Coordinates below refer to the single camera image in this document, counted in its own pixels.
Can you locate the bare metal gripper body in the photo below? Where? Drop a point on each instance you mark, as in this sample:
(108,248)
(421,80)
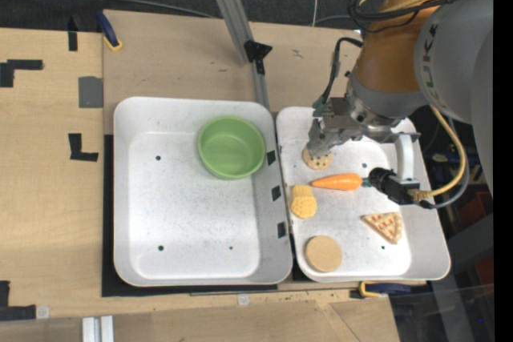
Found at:
(348,117)

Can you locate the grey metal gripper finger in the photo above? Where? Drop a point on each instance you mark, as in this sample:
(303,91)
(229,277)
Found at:
(328,150)
(313,140)

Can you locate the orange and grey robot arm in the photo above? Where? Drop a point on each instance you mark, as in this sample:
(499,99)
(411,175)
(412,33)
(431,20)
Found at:
(401,52)

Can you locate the chocolate chip biscuit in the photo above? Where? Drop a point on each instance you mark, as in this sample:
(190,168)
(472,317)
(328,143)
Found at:
(322,163)

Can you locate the orange carrot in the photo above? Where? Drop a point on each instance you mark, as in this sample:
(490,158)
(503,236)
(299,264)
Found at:
(338,182)

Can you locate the yellow corn cob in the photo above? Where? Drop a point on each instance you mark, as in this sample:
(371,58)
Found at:
(303,202)

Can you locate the white plastic tray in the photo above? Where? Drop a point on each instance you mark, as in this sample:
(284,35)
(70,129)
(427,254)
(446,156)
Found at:
(188,212)
(352,220)

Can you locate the green bowl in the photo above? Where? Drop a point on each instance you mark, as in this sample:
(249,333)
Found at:
(231,148)

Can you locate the pizza slice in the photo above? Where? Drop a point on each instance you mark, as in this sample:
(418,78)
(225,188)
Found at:
(385,226)

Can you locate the round tan biscuit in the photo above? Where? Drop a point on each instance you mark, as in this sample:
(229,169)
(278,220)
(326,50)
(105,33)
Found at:
(323,254)

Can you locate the brown cardboard board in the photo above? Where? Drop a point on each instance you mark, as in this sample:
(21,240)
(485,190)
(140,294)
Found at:
(180,60)

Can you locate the black cylinder on white bracket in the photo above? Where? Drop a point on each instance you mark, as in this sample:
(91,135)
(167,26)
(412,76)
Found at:
(404,156)

